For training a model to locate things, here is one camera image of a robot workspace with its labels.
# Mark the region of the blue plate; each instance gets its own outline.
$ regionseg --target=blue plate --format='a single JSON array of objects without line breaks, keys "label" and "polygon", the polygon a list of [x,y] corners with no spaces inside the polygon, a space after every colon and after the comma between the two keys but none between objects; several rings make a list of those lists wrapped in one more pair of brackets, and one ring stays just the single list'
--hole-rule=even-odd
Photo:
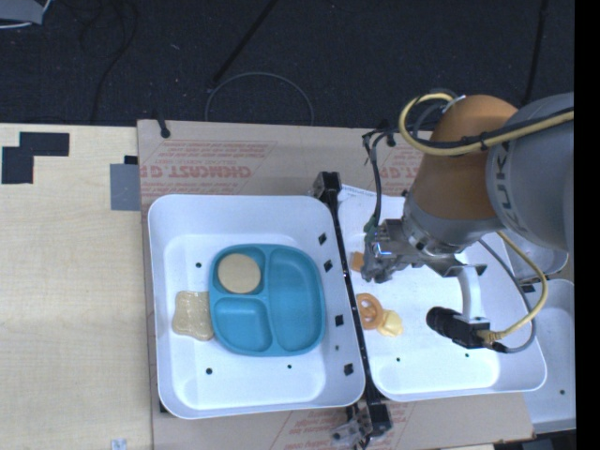
[{"label": "blue plate", "polygon": [[[249,293],[227,291],[218,265],[233,253],[249,256],[261,269],[259,285]],[[323,339],[323,285],[314,261],[297,248],[238,245],[221,250],[209,278],[210,313],[217,339],[247,355],[306,353]]]}]

